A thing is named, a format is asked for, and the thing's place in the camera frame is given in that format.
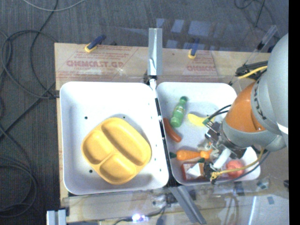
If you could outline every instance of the metal bracket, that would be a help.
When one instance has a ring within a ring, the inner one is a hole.
[[[163,31],[161,28],[149,29],[148,76],[163,73]]]
[[[185,186],[169,187],[191,223],[207,224]]]
[[[67,225],[67,214],[65,209],[58,211],[47,211],[47,225]]]

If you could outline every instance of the yellow banana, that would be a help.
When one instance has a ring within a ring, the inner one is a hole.
[[[203,122],[205,119],[207,119],[207,117],[198,117],[197,115],[195,114],[192,114],[192,113],[189,113],[187,115],[189,121],[197,126],[204,126]]]

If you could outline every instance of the black cable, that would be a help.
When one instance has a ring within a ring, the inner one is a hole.
[[[229,110],[226,110],[226,111],[221,111],[221,112],[218,112],[216,115],[214,115],[214,117],[220,115],[220,114],[223,114],[223,113],[227,113]]]
[[[215,117],[215,116],[221,114],[220,112],[221,112],[222,110],[224,110],[224,109],[226,109],[226,108],[228,108],[228,107],[230,107],[230,106],[231,106],[231,105],[227,105],[227,106],[225,106],[225,107],[222,107],[222,108],[216,110],[216,111],[215,111],[212,115],[210,115],[207,119],[208,119],[208,120],[211,120],[213,117]]]
[[[254,145],[252,145],[251,147],[252,147],[252,149],[254,150],[254,152],[256,154],[260,154],[261,153],[261,151],[259,151]],[[262,154],[265,154],[267,152],[268,152],[268,150],[264,149],[263,152],[262,152]]]
[[[250,70],[264,67],[267,65],[268,65],[268,61],[262,61],[262,62],[252,63],[252,64],[244,64],[243,66],[238,67],[236,69],[235,75],[241,76],[244,75],[245,73],[248,73]]]
[[[57,5],[58,5],[58,0],[56,0],[56,2],[55,2],[55,6],[54,6],[53,10],[56,9]],[[50,15],[48,16],[47,20],[44,22],[44,24],[42,25],[42,27],[40,28],[39,31],[42,31],[42,30],[43,30],[43,28],[46,26],[46,24],[48,23],[48,21],[50,20],[50,18],[51,18],[51,16],[52,16],[53,14],[54,14],[54,11],[52,11],[52,12],[50,13]],[[35,38],[34,38],[32,44],[31,44],[31,47],[30,47],[30,66],[31,66],[32,72],[33,72],[34,76],[36,77],[37,81],[38,81],[39,84],[46,90],[46,87],[42,84],[42,82],[41,82],[40,79],[38,78],[38,76],[37,76],[37,74],[36,74],[36,72],[35,72],[35,69],[34,69],[34,67],[33,67],[33,47],[34,47],[34,44],[35,44],[35,42],[36,42],[36,40],[37,40],[39,34],[40,34],[40,33],[37,33],[37,35],[35,36]]]
[[[267,71],[267,70],[264,70],[264,71],[258,71],[257,73],[248,76],[248,78],[254,79],[254,80],[257,81],[257,80],[263,75],[263,73],[265,73],[266,71]]]
[[[153,212],[153,213],[150,213],[150,214],[148,214],[148,215],[145,215],[145,217],[154,217],[154,216],[157,216],[157,215],[159,215],[159,214],[163,214],[164,212],[165,212],[165,208],[166,208],[166,206],[167,205],[165,205],[164,207],[162,207],[159,211],[157,211],[157,212]],[[118,223],[120,223],[120,222],[132,222],[133,220],[132,220],[132,217],[124,217],[124,218],[121,218],[121,219],[119,219],[118,221],[116,221],[113,225],[116,225],[116,224],[118,224]]]
[[[11,59],[11,56],[12,56],[12,44],[11,44],[11,40],[13,37],[15,36],[19,36],[19,35],[22,35],[24,33],[38,33],[38,34],[43,34],[44,36],[50,38],[52,41],[54,42],[57,42],[56,39],[54,39],[53,37],[51,37],[50,35],[47,35],[41,31],[38,31],[38,30],[22,30],[22,31],[18,31],[18,32],[15,32],[13,33],[12,35],[10,35],[3,43],[2,45],[2,48],[1,48],[1,63],[2,63],[2,66],[3,66],[3,69],[5,70],[6,74],[9,76],[9,78],[19,87],[21,88],[23,91],[25,91],[26,93],[36,97],[36,98],[40,98],[40,99],[51,99],[51,98],[56,98],[56,97],[48,97],[48,96],[40,96],[38,94],[35,94],[31,91],[29,91],[28,89],[26,89],[25,87],[23,87],[13,76],[12,74],[10,73],[10,71],[8,70],[8,65],[9,65],[9,62],[10,62],[10,59]],[[8,58],[6,61],[3,60],[3,53],[4,53],[4,48],[5,48],[5,45],[6,43],[10,43],[10,46],[8,48]]]
[[[244,9],[247,8],[249,5],[251,5],[253,2],[256,2],[256,3],[259,3],[260,5],[262,5],[262,2],[260,2],[259,0],[243,0],[243,1],[242,1],[243,4],[245,4],[246,2],[248,2],[246,5],[243,5],[243,6],[239,6],[239,5],[237,4],[237,0],[233,0],[233,2],[234,2],[234,6],[235,6],[236,8],[238,8],[238,9],[241,9],[241,10],[244,10]],[[268,12],[268,14],[269,14],[269,16],[270,16],[270,19],[271,19],[271,21],[272,21],[272,24],[275,24],[274,18],[273,18],[273,16],[272,16],[272,13],[270,12],[270,10],[269,10],[264,4],[263,4],[262,8],[264,8],[264,9]],[[254,26],[254,22],[252,22],[251,19],[250,19],[246,14],[245,14],[245,16],[246,16],[246,19],[252,24],[252,26]],[[263,31],[263,32],[267,32],[267,31],[265,31],[264,29],[259,28],[259,27],[257,27],[257,26],[256,26],[256,28],[260,29],[260,30]]]
[[[58,0],[56,0],[55,3],[55,8],[57,7],[58,4]],[[36,105],[38,103],[38,101],[40,101],[40,99],[51,99],[51,98],[56,98],[52,93],[49,92],[49,90],[54,86],[55,82],[48,88],[46,89],[45,86],[41,83],[41,81],[39,80],[37,74],[34,71],[33,68],[33,47],[34,44],[36,42],[36,39],[38,38],[39,35],[44,35],[48,38],[50,38],[52,41],[56,42],[56,40],[43,33],[42,29],[46,26],[46,24],[48,23],[50,17],[52,16],[53,12],[51,12],[51,14],[48,16],[47,20],[43,23],[42,27],[40,30],[22,30],[22,31],[18,31],[10,36],[7,36],[4,32],[0,31],[0,34],[5,38],[5,41],[2,45],[1,48],[1,63],[2,63],[2,71],[0,72],[0,78],[3,76],[4,71],[6,72],[6,74],[9,76],[9,78],[15,83],[17,84],[18,87],[20,87],[22,90],[24,90],[27,94],[32,95],[34,97],[36,97],[37,99],[34,101],[34,103],[32,103],[16,120],[14,120],[9,126],[8,128],[4,129],[3,126],[0,124],[0,139],[2,138],[2,136],[4,135],[12,144],[14,144],[19,150],[20,152],[25,156],[25,161],[24,162],[20,162],[17,161],[11,157],[4,157],[4,156],[0,156],[0,160],[4,161],[0,163],[0,168],[11,168],[11,169],[17,169],[23,173],[25,173],[29,179],[30,179],[30,184],[29,184],[29,188],[27,190],[27,192],[23,193],[23,198],[20,199],[19,202],[16,202],[14,204],[8,205],[6,207],[1,207],[0,208],[0,218],[15,218],[18,217],[22,214],[24,214],[25,212],[27,212],[30,208],[35,209],[36,211],[39,212],[39,214],[41,215],[41,219],[44,219],[44,215],[42,215],[42,213],[33,207],[33,203],[35,202],[36,198],[37,198],[37,193],[38,193],[38,186],[37,186],[37,180],[33,175],[33,172],[30,168],[30,160],[26,154],[26,151],[24,150],[24,148],[17,143],[11,136],[9,136],[7,134],[7,131],[23,116],[25,115],[34,105]],[[32,68],[32,71],[37,79],[37,81],[39,82],[39,84],[45,89],[45,92],[42,95],[38,95],[35,93],[32,93],[31,91],[27,90],[26,88],[24,88],[10,73],[10,71],[8,70],[8,66],[10,64],[10,60],[12,57],[12,41],[15,37],[17,36],[21,36],[23,34],[26,33],[36,33],[36,36],[31,44],[30,47],[30,65]]]

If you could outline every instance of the blue clamp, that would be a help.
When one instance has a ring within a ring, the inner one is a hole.
[[[87,44],[85,46],[85,51],[90,53],[91,51],[95,50],[98,44],[101,44],[102,41],[106,39],[105,35],[101,35],[99,37],[97,37],[94,41],[92,41],[91,43]]]
[[[197,37],[192,45],[192,48],[188,52],[188,57],[194,59],[196,57],[196,51],[198,49],[200,39]]]

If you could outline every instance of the wire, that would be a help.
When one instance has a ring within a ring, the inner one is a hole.
[[[273,18],[273,16],[272,16],[272,13],[271,13],[270,10],[265,6],[265,4],[263,4],[263,3],[260,2],[259,0],[243,0],[242,2],[243,2],[243,4],[244,4],[245,2],[248,2],[248,1],[249,1],[249,3],[248,3],[247,5],[244,5],[244,6],[240,7],[240,6],[237,5],[237,1],[236,1],[236,0],[233,0],[235,7],[238,8],[238,9],[241,9],[241,10],[244,10],[244,9],[247,8],[250,4],[252,4],[253,2],[256,2],[256,3],[259,3],[260,5],[263,5],[262,8],[265,8],[266,11],[268,12],[268,14],[269,14],[269,16],[270,16],[270,19],[271,19],[271,21],[272,21],[272,24],[275,24],[275,21],[274,21],[274,18]],[[252,22],[251,19],[250,19],[247,15],[245,15],[245,17],[246,17],[246,19],[254,26],[254,22]],[[257,26],[256,26],[256,28],[260,29],[261,31],[266,32],[266,31],[265,31],[264,29],[262,29],[262,28],[259,28],[259,27],[257,27]]]
[[[49,12],[61,12],[61,11],[65,11],[65,10],[68,10],[68,9],[70,9],[70,8],[73,8],[73,7],[75,7],[76,5],[78,5],[78,4],[80,4],[80,3],[84,2],[84,1],[87,1],[87,0],[81,0],[81,1],[79,1],[79,2],[77,2],[77,3],[75,3],[75,4],[73,4],[73,5],[71,5],[71,6],[69,6],[69,7],[61,8],[61,9],[54,9],[54,10],[52,10],[52,9],[45,9],[45,8],[42,8],[42,7],[38,7],[38,6],[36,6],[36,5],[34,5],[34,4],[30,3],[30,2],[28,2],[27,0],[23,0],[23,1],[26,2],[27,4],[31,5],[31,6],[35,7],[35,8],[38,8],[38,9],[40,9],[40,10],[43,10],[43,11],[49,11]]]
[[[254,150],[255,153],[260,154],[260,151],[254,145],[252,145],[251,147],[252,147],[252,149]],[[266,152],[268,152],[268,150],[265,149],[263,151],[263,154],[265,154]]]
[[[256,168],[258,168],[258,166],[260,166],[261,164],[263,164],[263,162],[266,160],[266,158],[269,156],[270,153],[271,153],[271,152],[268,151],[268,152],[266,153],[266,155],[263,157],[263,159],[262,159],[262,160],[261,160],[261,161],[253,168],[253,169],[249,170],[248,172],[242,174],[241,176],[239,176],[239,177],[237,177],[237,178],[230,179],[230,180],[228,180],[228,181],[216,182],[215,185],[231,183],[231,182],[234,182],[234,181],[236,181],[236,180],[238,180],[238,179],[240,179],[240,178],[242,178],[242,177],[247,176],[248,174],[250,174],[251,172],[253,172]]]
[[[58,0],[56,0],[55,2],[55,6],[54,6],[54,10],[56,9],[58,5]],[[44,24],[42,25],[42,27],[39,29],[39,31],[42,31],[43,28],[46,26],[46,24],[48,23],[48,21],[50,20],[51,16],[54,14],[54,12],[51,12],[50,15],[48,16],[47,20],[44,22]],[[33,67],[33,47],[34,47],[34,44],[38,38],[38,36],[40,35],[40,33],[37,33],[32,44],[31,44],[31,47],[30,47],[30,66],[31,66],[31,69],[32,69],[32,72],[34,74],[34,76],[36,77],[38,83],[43,87],[43,89],[46,90],[46,87],[42,84],[42,82],[40,81],[40,79],[38,78],[35,70],[34,70],[34,67]]]
[[[238,76],[238,79],[242,79],[242,78],[249,77],[250,75],[252,75],[252,74],[254,74],[254,73],[258,72],[258,71],[264,70],[264,69],[266,69],[267,67],[268,67],[268,66],[262,66],[262,67],[256,68],[256,69],[252,70],[252,71],[249,72],[249,73],[246,73],[246,74],[244,74],[244,75],[242,75],[242,76]]]
[[[215,116],[217,116],[217,115],[219,115],[219,114],[222,114],[222,113],[226,113],[227,111],[225,111],[225,112],[221,112],[222,110],[224,110],[224,109],[226,109],[226,108],[228,108],[228,107],[230,107],[231,105],[227,105],[227,106],[225,106],[225,107],[222,107],[221,109],[218,109],[218,110],[216,110],[212,115],[210,115],[207,119],[208,120],[211,120],[213,117],[215,117]]]
[[[212,172],[212,173],[211,173],[210,179],[211,179],[211,180],[214,180],[214,179],[216,179],[218,176],[220,176],[221,174],[224,174],[224,173],[231,173],[231,172],[236,172],[236,171],[240,171],[240,170],[245,170],[245,169],[247,169],[247,168],[253,166],[254,164],[258,163],[259,160],[262,158],[263,151],[264,151],[264,149],[261,149],[261,153],[259,154],[257,160],[255,160],[254,162],[248,164],[247,166],[239,167],[239,168],[234,168],[234,169],[222,170],[222,171],[220,171],[220,172]]]
[[[52,16],[53,13],[51,13],[47,20],[44,22],[44,24],[42,25],[42,27],[40,28],[40,30],[22,30],[19,32],[16,32],[14,34],[12,34],[11,36],[7,36],[4,32],[0,31],[0,34],[5,38],[5,41],[2,45],[2,49],[1,49],[1,63],[2,63],[2,71],[0,72],[0,78],[3,77],[4,72],[6,72],[6,74],[9,76],[9,78],[16,83],[22,90],[24,90],[25,92],[27,92],[30,95],[33,95],[34,97],[36,97],[37,99],[34,101],[34,103],[32,103],[21,115],[19,115],[19,117],[17,119],[15,119],[6,129],[3,128],[3,126],[0,124],[0,138],[2,138],[2,136],[5,136],[13,145],[15,145],[15,147],[17,147],[19,149],[19,151],[21,152],[21,154],[23,154],[23,156],[25,157],[25,159],[21,159],[22,162],[15,160],[11,157],[4,157],[4,156],[0,156],[0,168],[10,168],[10,169],[15,169],[15,170],[19,170],[21,172],[23,172],[24,174],[27,175],[27,177],[29,177],[30,179],[30,183],[28,185],[28,189],[26,192],[23,193],[23,197],[20,199],[20,201],[15,202],[13,204],[9,204],[5,207],[1,207],[0,208],[0,218],[15,218],[18,217],[22,214],[24,214],[25,212],[27,212],[30,208],[33,208],[34,210],[39,212],[39,215],[41,216],[41,219],[44,219],[44,215],[42,215],[42,212],[39,211],[38,209],[33,207],[33,204],[37,198],[37,194],[38,194],[38,184],[37,184],[37,180],[35,178],[35,176],[33,175],[33,172],[30,168],[30,159],[26,153],[26,151],[24,150],[24,148],[17,143],[9,134],[7,134],[7,131],[23,116],[25,115],[34,105],[36,105],[38,103],[38,101],[40,99],[44,99],[44,98],[55,98],[55,96],[53,96],[52,93],[49,92],[49,90],[54,86],[55,82],[53,84],[51,84],[51,86],[46,89],[45,86],[41,83],[41,81],[39,80],[38,76],[36,75],[34,69],[33,69],[33,47],[34,44],[36,42],[36,39],[38,38],[39,35],[44,35],[48,38],[51,38],[52,41],[56,41],[53,37],[44,34],[41,30],[46,26],[46,24],[48,23],[50,17]],[[26,33],[36,33],[36,36],[31,44],[30,47],[30,65],[32,68],[32,71],[36,77],[36,79],[38,80],[39,84],[45,89],[44,93],[40,96],[37,94],[34,94],[30,91],[28,91],[26,88],[24,88],[10,73],[10,71],[8,70],[8,65],[10,64],[10,60],[12,57],[12,40],[20,35],[26,34]],[[50,97],[46,97],[45,95],[47,93],[50,93],[51,96]]]
[[[145,215],[145,217],[154,217],[154,216],[157,216],[157,215],[159,215],[159,214],[161,214],[161,216],[159,217],[159,218],[161,218],[162,217],[162,215],[164,214],[164,212],[165,212],[165,208],[166,208],[166,206],[167,205],[165,205],[164,207],[162,207],[159,211],[157,211],[157,212],[153,212],[153,213],[150,213],[150,214],[148,214],[148,215]],[[132,222],[132,217],[124,217],[124,218],[121,218],[121,219],[119,219],[118,221],[116,221],[113,225],[116,225],[116,224],[118,224],[118,223],[120,223],[120,222]]]
[[[7,39],[5,40],[5,42],[2,45],[2,49],[1,49],[1,63],[3,66],[3,69],[6,71],[7,75],[9,76],[9,78],[22,90],[24,90],[25,92],[27,92],[28,94],[37,97],[37,98],[41,98],[41,99],[50,99],[50,98],[55,98],[55,97],[48,97],[48,96],[40,96],[38,94],[35,94],[29,90],[27,90],[25,87],[23,87],[10,73],[10,71],[8,70],[8,64],[10,63],[10,59],[11,59],[11,55],[12,55],[12,44],[11,44],[11,39],[16,36],[16,35],[20,35],[23,33],[29,33],[29,32],[35,32],[35,33],[39,33],[39,34],[43,34],[45,36],[47,36],[48,38],[51,38],[54,42],[56,42],[56,39],[54,39],[53,37],[51,37],[50,35],[47,35],[39,30],[22,30],[19,32],[16,32],[12,35],[10,35],[9,37],[7,37]],[[3,60],[3,53],[4,53],[4,49],[5,49],[5,45],[6,43],[10,43],[10,46],[8,48],[8,58],[6,61]]]
[[[256,62],[252,64],[244,64],[243,66],[237,68],[235,73],[236,75],[240,75],[241,73],[244,73],[247,70],[260,68],[266,65],[268,65],[268,61]]]

